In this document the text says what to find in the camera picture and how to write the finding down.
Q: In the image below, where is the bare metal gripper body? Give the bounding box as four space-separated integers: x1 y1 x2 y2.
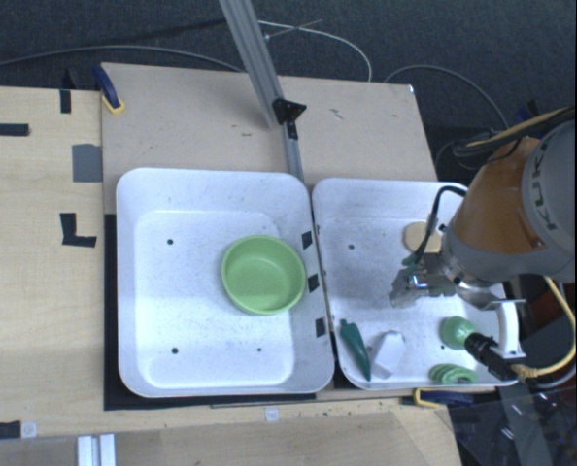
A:
405 251 465 300

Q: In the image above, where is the white plastic tray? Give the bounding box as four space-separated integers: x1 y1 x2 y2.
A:
311 177 521 392
116 166 336 399

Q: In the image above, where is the beige biscuit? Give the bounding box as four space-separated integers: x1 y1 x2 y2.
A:
403 220 444 255

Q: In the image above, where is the white carton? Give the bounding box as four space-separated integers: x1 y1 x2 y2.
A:
368 329 408 380

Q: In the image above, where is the light green round fruit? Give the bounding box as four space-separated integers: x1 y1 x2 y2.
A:
438 316 479 351

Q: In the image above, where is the dark green chili pepper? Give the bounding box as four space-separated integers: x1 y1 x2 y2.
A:
338 317 373 383

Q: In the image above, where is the light green bowl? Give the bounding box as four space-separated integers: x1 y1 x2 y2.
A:
220 234 308 316

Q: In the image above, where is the pale brown flat board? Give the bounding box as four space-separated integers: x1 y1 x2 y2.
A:
100 62 464 403

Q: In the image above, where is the black cylinder on white bracket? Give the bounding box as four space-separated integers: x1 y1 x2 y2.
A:
463 298 528 383

